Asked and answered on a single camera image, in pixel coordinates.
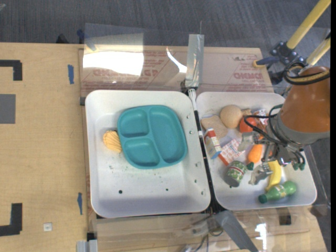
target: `small bottle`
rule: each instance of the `small bottle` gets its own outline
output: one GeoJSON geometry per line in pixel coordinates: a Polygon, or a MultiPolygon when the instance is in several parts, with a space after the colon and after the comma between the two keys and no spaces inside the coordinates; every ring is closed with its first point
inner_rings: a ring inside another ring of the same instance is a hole
{"type": "Polygon", "coordinates": [[[276,201],[296,192],[296,184],[292,181],[286,181],[283,184],[278,184],[269,189],[265,194],[261,194],[258,199],[264,204],[268,201],[276,201]]]}

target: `blue tape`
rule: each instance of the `blue tape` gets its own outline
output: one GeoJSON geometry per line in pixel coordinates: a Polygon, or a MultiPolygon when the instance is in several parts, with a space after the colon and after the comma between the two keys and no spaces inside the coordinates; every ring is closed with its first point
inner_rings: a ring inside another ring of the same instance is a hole
{"type": "Polygon", "coordinates": [[[74,84],[74,77],[75,77],[75,74],[74,74],[74,67],[72,65],[68,65],[68,76],[69,76],[69,81],[70,81],[70,84],[74,84]]]}
{"type": "Polygon", "coordinates": [[[83,214],[83,209],[82,209],[83,200],[82,200],[82,194],[80,192],[78,193],[77,203],[78,203],[78,206],[79,206],[79,212],[82,215],[83,214]]]}

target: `teal divided plate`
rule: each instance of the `teal divided plate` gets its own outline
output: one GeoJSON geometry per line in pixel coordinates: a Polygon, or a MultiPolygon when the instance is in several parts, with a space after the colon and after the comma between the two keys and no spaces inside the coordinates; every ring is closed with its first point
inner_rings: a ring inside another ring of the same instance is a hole
{"type": "Polygon", "coordinates": [[[166,106],[125,110],[117,123],[125,158],[134,167],[157,169],[184,159],[187,144],[176,113],[166,106]]]}

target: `yellow banana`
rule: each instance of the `yellow banana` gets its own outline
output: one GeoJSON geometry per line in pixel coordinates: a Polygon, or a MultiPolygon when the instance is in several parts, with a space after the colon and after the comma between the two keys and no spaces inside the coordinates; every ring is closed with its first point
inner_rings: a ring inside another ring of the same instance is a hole
{"type": "Polygon", "coordinates": [[[268,191],[271,187],[278,185],[281,181],[282,168],[277,160],[268,162],[268,166],[272,171],[272,174],[269,176],[268,186],[265,188],[265,191],[268,191]]]}

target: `gray carpet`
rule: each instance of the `gray carpet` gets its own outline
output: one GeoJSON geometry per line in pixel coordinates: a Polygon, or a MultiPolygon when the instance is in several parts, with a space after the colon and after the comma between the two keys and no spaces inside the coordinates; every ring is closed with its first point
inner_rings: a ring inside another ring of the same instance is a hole
{"type": "MultiPolygon", "coordinates": [[[[78,43],[85,23],[198,32],[202,22],[206,46],[258,47],[264,57],[288,40],[319,0],[0,0],[0,41],[55,43],[63,34],[78,43]]],[[[296,47],[303,57],[331,28],[329,7],[296,47]]],[[[330,50],[317,65],[330,66],[330,50]]],[[[278,71],[283,65],[270,68],[278,71]]],[[[311,146],[327,201],[331,202],[330,139],[311,146]]],[[[331,208],[319,215],[331,251],[331,208]]]]}

